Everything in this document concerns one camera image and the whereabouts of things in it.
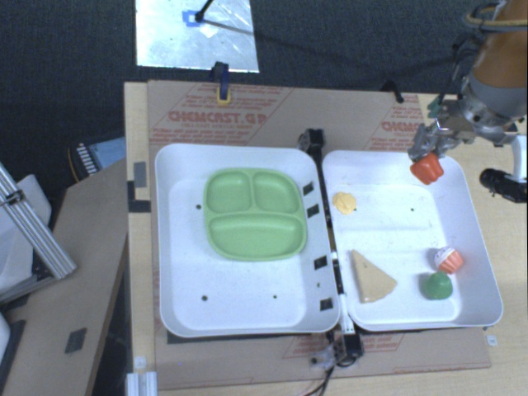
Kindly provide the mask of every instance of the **green plate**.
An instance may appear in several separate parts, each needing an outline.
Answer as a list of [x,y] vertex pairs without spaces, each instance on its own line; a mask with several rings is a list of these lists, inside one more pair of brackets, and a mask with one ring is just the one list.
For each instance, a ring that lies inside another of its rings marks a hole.
[[306,219],[299,189],[281,172],[225,169],[205,185],[207,238],[215,251],[241,261],[271,261],[300,252]]

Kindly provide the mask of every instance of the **white tray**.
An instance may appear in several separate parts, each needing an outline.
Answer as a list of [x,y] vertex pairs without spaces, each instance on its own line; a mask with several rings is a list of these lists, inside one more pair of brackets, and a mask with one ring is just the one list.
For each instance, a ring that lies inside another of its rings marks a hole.
[[[224,168],[267,168],[313,191],[304,207],[308,238],[293,257],[241,262],[209,245],[203,210],[209,176]],[[167,329],[183,337],[324,332],[337,323],[339,304],[318,174],[296,149],[173,144],[155,162],[158,198],[160,312]],[[315,268],[326,257],[327,265]]]
[[[502,316],[502,301],[460,165],[441,161],[444,176],[425,186],[409,171],[405,153],[335,151],[323,161],[328,198],[339,191],[357,199],[343,215],[332,206],[346,307],[371,331],[488,326]],[[453,295],[429,300],[421,283],[436,271],[436,250],[452,246],[465,264],[452,279]],[[357,250],[392,276],[394,291],[360,302],[350,259]]]

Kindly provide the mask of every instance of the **blue tape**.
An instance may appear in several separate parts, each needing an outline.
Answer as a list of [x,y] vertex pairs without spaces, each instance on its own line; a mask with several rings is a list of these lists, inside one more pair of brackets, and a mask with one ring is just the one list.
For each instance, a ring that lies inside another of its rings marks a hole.
[[181,18],[185,22],[187,26],[190,28],[196,28],[197,26],[200,26],[201,22],[196,22],[195,15],[198,13],[194,10],[185,10],[181,13]]

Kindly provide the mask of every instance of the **wooden table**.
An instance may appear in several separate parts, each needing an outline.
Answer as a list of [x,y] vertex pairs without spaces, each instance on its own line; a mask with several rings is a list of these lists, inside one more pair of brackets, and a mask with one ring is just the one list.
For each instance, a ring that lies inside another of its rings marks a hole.
[[[376,96],[372,92],[375,110]],[[148,88],[145,83],[125,84],[127,138],[127,178],[134,180],[134,164],[149,159]],[[425,108],[434,96],[421,95]],[[516,205],[500,196],[491,197],[479,184],[484,168],[512,169],[512,151],[494,148],[477,139],[460,145],[449,155],[464,169],[484,240],[501,291],[504,314],[485,333],[492,346],[490,369],[456,370],[434,373],[386,375],[352,379],[332,379],[327,395],[408,394],[523,394],[528,388],[528,318],[526,278],[526,205]],[[149,184],[135,188],[136,200],[149,200]],[[152,250],[149,213],[129,216],[130,281],[134,372],[155,370],[153,338]],[[203,389],[160,391],[169,395],[295,395],[304,394],[318,382],[251,384]]]

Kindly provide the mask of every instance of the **toy cupcake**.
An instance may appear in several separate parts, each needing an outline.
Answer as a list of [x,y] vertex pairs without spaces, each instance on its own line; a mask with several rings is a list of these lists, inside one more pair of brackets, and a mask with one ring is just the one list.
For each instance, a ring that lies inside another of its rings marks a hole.
[[444,247],[435,255],[435,264],[438,270],[453,274],[464,264],[464,259],[452,247]]

